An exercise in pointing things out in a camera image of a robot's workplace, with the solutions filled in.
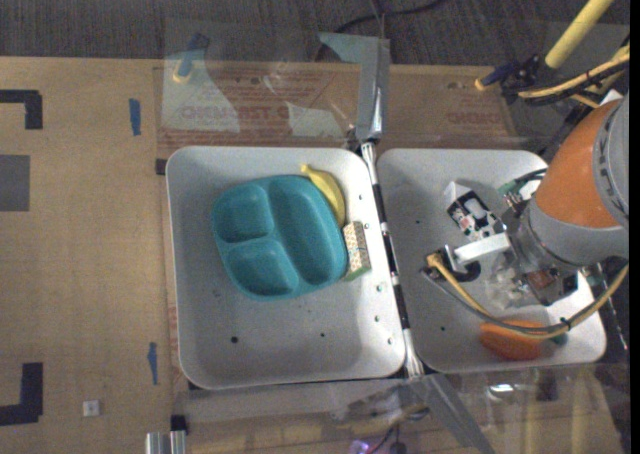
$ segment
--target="yellow banana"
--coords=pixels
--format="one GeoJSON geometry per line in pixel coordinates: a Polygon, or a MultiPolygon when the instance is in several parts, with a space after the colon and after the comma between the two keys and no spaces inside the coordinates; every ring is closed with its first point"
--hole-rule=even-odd
{"type": "Polygon", "coordinates": [[[326,171],[311,169],[308,164],[300,166],[300,171],[307,175],[311,179],[311,182],[322,192],[331,206],[338,226],[342,228],[347,219],[347,212],[344,204],[344,196],[336,179],[326,171]]]}

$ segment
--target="orange object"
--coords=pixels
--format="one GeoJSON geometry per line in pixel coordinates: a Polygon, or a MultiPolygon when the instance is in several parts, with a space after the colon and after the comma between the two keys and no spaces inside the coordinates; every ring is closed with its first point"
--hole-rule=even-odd
{"type": "MultiPolygon", "coordinates": [[[[509,320],[504,322],[524,328],[544,327],[544,324],[535,321],[509,320]]],[[[535,360],[542,354],[542,339],[523,337],[514,331],[501,328],[497,324],[482,323],[479,340],[489,351],[505,360],[535,360]]]]}
{"type": "Polygon", "coordinates": [[[600,198],[592,164],[598,130],[617,105],[618,101],[613,101],[594,110],[558,150],[535,195],[538,206],[547,215],[589,228],[618,225],[600,198]]]}

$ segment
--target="teal divided plate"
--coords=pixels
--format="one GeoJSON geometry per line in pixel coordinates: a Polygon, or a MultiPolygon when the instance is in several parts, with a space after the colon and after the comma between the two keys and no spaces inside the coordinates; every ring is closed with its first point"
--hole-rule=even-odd
{"type": "Polygon", "coordinates": [[[228,189],[213,205],[211,226],[229,278],[252,298],[294,298],[346,273],[342,231],[305,177],[268,177],[228,189]]]}

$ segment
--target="blue tape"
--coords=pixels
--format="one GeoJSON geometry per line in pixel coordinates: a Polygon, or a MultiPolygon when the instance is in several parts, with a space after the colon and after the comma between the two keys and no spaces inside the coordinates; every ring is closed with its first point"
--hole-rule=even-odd
{"type": "Polygon", "coordinates": [[[149,360],[149,367],[151,367],[151,376],[153,377],[153,384],[158,384],[158,344],[155,342],[149,342],[149,352],[147,353],[147,360],[149,360]]]}
{"type": "Polygon", "coordinates": [[[140,102],[135,98],[129,99],[129,118],[131,120],[131,130],[134,136],[140,136],[142,131],[140,127],[142,125],[142,108],[140,102]]]}

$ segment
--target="black clamp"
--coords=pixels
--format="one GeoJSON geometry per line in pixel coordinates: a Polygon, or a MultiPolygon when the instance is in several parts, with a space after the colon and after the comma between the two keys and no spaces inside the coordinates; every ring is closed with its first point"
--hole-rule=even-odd
{"type": "Polygon", "coordinates": [[[518,98],[518,92],[529,88],[538,81],[540,70],[540,56],[534,54],[524,63],[512,61],[497,67],[489,75],[476,80],[476,87],[483,91],[495,83],[500,83],[502,95],[507,104],[513,104],[518,98]]]}

